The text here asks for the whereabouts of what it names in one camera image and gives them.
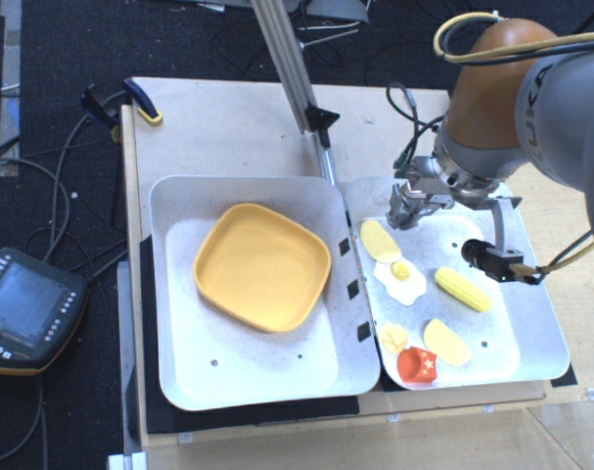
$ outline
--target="egg yolk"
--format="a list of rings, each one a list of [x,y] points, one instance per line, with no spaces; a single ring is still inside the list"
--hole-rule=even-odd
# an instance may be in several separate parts
[[[407,280],[410,276],[410,269],[401,261],[396,261],[390,266],[390,271],[394,278],[398,280]]]

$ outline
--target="yellow plate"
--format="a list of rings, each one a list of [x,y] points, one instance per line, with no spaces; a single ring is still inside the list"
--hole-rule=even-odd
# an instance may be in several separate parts
[[[332,260],[325,243],[257,204],[222,215],[194,261],[197,289],[210,302],[263,331],[291,331],[320,296]]]

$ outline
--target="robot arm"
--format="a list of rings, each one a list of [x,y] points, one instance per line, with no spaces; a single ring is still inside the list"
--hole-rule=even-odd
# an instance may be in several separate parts
[[[462,256],[500,282],[537,283],[510,245],[510,214],[520,198],[495,197],[501,182],[533,163],[551,179],[582,191],[594,235],[594,34],[558,38],[527,20],[496,21],[468,55],[430,157],[406,163],[394,185],[388,223],[407,229],[455,203],[490,210],[495,243],[470,240]],[[454,28],[452,20],[440,30]],[[439,47],[445,31],[438,31]]]

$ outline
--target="white tray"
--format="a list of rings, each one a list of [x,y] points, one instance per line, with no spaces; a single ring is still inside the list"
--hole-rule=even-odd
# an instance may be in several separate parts
[[[404,383],[397,371],[397,354],[380,347],[388,376],[408,390],[427,390],[500,382],[537,381],[562,376],[570,355],[560,325],[544,285],[519,282],[502,283],[469,267],[460,250],[475,238],[493,242],[494,225],[489,211],[471,211],[460,205],[422,218],[417,227],[394,230],[388,226],[386,212],[392,184],[387,177],[361,178],[346,189],[346,206],[351,218],[355,245],[361,260],[364,283],[374,323],[379,329],[386,322],[400,324],[409,333],[408,347],[425,349],[423,331],[432,318],[439,318],[471,348],[473,358],[461,367],[437,362],[437,379],[431,384]],[[511,196],[501,186],[498,195]],[[515,211],[516,246],[525,254],[525,263],[535,265],[533,251],[520,215]],[[413,305],[393,300],[373,275],[375,262],[359,240],[359,225],[377,219],[427,278],[427,293]],[[434,273],[449,266],[477,283],[492,300],[490,311],[479,313],[455,301],[434,282]]]
[[[252,202],[323,239],[332,270],[296,330],[272,334],[204,300],[192,265],[227,209]],[[168,176],[150,194],[160,385],[184,410],[353,396],[377,383],[381,366],[340,192],[320,177]]]

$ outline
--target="black floor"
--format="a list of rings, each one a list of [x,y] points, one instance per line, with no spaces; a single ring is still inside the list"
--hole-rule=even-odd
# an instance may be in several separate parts
[[[311,80],[373,86],[399,81],[451,91],[459,69],[434,57],[432,38],[444,21],[473,10],[535,20],[559,35],[583,24],[594,30],[594,20],[587,22],[594,0],[375,0],[370,22],[358,33],[306,49]],[[303,22],[303,16],[294,18],[297,26]],[[0,69],[2,29],[0,19]],[[453,45],[472,44],[474,33]],[[308,41],[323,34],[298,36]],[[84,115],[80,98],[91,84],[109,96],[131,75],[278,80],[247,10],[217,13],[170,1],[23,0],[21,46],[21,157],[53,172]],[[88,278],[123,251],[119,165],[120,147],[104,125],[76,134],[62,171],[62,183],[76,198],[68,234],[51,258],[55,266]],[[19,177],[0,178],[0,248],[43,257],[52,191],[53,181],[26,164]],[[42,377],[50,469],[104,469],[108,455],[123,451],[116,304],[113,267],[92,283],[76,335]],[[0,377],[0,453],[21,441],[36,406],[32,379]],[[0,469],[41,468],[42,459],[38,426]]]

